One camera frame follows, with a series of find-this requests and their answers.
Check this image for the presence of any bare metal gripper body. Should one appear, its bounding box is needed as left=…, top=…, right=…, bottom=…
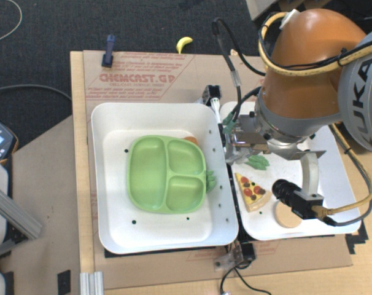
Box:
left=228, top=114, right=271, bottom=155

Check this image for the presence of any green leafy toy vegetable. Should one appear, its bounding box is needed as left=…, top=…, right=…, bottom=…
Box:
left=205, top=170, right=218, bottom=194
left=245, top=154, right=271, bottom=171

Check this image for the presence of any toy pizza slice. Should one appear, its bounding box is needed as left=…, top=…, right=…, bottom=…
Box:
left=234, top=172, right=273, bottom=213

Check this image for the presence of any round tan biscuit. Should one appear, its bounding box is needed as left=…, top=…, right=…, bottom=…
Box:
left=274, top=200, right=303, bottom=229

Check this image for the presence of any white plastic tray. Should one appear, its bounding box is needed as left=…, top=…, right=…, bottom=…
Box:
left=219, top=101, right=363, bottom=242
left=90, top=102, right=239, bottom=255

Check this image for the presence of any green divided plate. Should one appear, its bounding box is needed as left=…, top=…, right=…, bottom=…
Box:
left=126, top=135, right=207, bottom=215

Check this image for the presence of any yellow banana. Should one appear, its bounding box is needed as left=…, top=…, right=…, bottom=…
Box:
left=176, top=36, right=194, bottom=55

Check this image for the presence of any brown cardboard board red print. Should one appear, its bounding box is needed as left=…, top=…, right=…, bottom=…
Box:
left=82, top=50, right=362, bottom=290

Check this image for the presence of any black block with thin wires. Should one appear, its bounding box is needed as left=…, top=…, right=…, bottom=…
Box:
left=213, top=241, right=257, bottom=272
left=201, top=84, right=222, bottom=106

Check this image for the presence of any black cylinder on white bracket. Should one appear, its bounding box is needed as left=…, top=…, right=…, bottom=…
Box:
left=271, top=151, right=325, bottom=220

